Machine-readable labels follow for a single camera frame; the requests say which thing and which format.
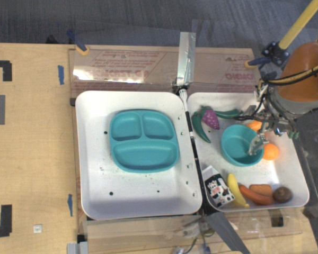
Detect teal divided plate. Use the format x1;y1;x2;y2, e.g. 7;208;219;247
109;109;180;174

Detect orange fruit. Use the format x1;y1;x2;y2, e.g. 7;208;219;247
262;142;280;161
245;120;263;132

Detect cow print milk carton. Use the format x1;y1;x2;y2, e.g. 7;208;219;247
201;165;236;209

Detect teal bowl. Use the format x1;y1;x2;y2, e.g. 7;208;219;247
220;123;265;167

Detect brown doughnut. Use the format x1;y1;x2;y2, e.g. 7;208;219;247
272;186;293;204

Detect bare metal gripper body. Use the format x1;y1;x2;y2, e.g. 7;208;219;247
253;109;299;140

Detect white plastic tray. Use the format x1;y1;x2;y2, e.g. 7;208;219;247
75;90;204;221
187;92;311;213

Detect purple grapes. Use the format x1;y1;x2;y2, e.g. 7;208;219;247
201;108;221;131

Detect green chili pepper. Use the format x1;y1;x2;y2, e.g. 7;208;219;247
214;108;244;120
191;111;212;144

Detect thin black and white rod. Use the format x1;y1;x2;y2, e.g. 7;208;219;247
178;88;204;212

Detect black block with wires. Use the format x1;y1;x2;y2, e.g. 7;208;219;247
172;80;192;93

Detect yellow banana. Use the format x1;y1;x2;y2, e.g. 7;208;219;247
226;173;251;210

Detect brown cardboard board red print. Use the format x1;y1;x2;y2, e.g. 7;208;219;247
69;44;310;248

